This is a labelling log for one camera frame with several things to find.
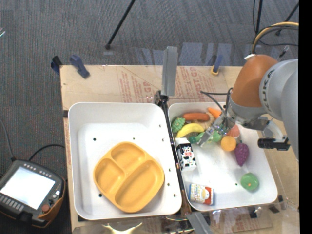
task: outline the touchscreen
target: touchscreen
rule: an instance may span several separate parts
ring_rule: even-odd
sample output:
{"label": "touchscreen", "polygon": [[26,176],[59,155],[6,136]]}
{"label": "touchscreen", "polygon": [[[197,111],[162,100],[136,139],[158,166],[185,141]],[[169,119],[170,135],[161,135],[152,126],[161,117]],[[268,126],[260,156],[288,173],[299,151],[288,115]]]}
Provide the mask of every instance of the touchscreen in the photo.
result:
{"label": "touchscreen", "polygon": [[54,184],[47,177],[19,167],[0,192],[38,209]]}

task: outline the yellow cable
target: yellow cable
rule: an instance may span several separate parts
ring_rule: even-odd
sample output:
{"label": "yellow cable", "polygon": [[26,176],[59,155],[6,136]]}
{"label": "yellow cable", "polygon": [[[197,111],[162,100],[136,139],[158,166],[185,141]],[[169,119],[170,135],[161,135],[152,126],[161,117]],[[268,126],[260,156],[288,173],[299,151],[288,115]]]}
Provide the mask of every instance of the yellow cable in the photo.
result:
{"label": "yellow cable", "polygon": [[259,41],[259,39],[261,38],[261,36],[268,30],[270,30],[273,26],[281,26],[281,25],[291,25],[291,26],[297,26],[299,27],[299,23],[298,22],[291,22],[291,21],[285,21],[285,22],[278,22],[276,24],[271,25],[270,27],[266,27],[265,29],[261,30],[259,32],[259,34],[256,36],[256,38],[253,41],[253,48],[252,48],[252,53],[254,52],[254,48],[256,43]]}

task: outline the plastic banana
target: plastic banana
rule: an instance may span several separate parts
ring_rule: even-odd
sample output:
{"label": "plastic banana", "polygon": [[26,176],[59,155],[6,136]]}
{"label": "plastic banana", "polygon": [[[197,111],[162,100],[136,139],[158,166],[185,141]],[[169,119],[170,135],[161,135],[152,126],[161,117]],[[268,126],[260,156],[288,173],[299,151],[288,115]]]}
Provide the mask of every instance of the plastic banana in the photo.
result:
{"label": "plastic banana", "polygon": [[197,123],[189,123],[184,125],[177,133],[176,137],[177,138],[181,138],[186,136],[187,134],[191,133],[191,132],[197,132],[197,133],[201,133],[204,132],[205,129],[197,124]]}

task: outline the yellow plate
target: yellow plate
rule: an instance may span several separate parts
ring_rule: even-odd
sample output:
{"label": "yellow plate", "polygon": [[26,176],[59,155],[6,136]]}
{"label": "yellow plate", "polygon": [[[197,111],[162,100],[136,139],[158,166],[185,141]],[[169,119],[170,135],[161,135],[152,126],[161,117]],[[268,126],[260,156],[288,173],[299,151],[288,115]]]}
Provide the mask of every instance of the yellow plate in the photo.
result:
{"label": "yellow plate", "polygon": [[98,189],[128,213],[144,208],[157,194],[164,178],[159,163],[131,142],[121,142],[110,149],[93,170]]}

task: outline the small carton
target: small carton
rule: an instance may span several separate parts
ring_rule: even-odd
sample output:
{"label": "small carton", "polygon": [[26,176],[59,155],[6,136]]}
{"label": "small carton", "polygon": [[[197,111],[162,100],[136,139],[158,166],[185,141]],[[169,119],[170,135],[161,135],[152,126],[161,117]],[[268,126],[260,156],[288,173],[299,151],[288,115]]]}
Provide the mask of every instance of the small carton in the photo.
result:
{"label": "small carton", "polygon": [[211,187],[190,184],[189,200],[200,204],[212,205],[214,203],[214,190]]}
{"label": "small carton", "polygon": [[181,171],[194,170],[197,165],[190,142],[185,137],[175,138],[175,144]]}

